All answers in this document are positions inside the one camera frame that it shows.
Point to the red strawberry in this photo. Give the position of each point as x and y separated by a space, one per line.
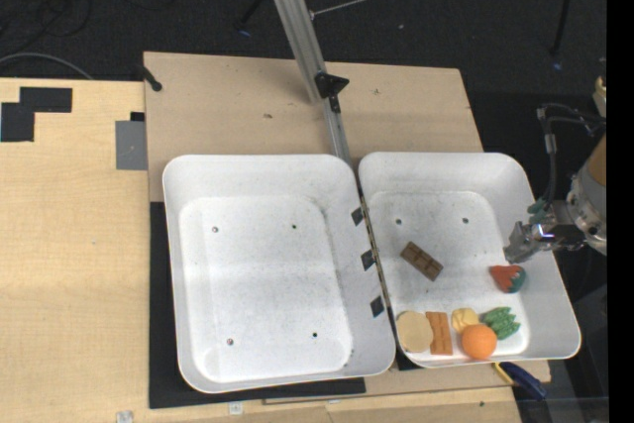
505 277

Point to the round tan biscuit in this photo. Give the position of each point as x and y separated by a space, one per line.
413 332

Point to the orange fruit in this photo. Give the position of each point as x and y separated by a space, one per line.
479 342

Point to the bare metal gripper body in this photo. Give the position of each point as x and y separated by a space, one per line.
584 228

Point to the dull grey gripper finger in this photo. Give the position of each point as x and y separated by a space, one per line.
517 252
524 231

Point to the orange wafer biscuit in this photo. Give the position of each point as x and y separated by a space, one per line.
440 334

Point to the white plastic tray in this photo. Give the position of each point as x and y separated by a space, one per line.
267 272
446 223

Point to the yellow lumpy toy food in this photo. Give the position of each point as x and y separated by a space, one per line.
464 318

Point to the green pea pods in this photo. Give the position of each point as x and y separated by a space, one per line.
501 323

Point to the brown cardboard board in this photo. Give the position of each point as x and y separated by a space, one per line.
238 114

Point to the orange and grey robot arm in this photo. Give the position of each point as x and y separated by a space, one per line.
597 173

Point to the brown chocolate bar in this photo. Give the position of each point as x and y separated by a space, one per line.
421 261

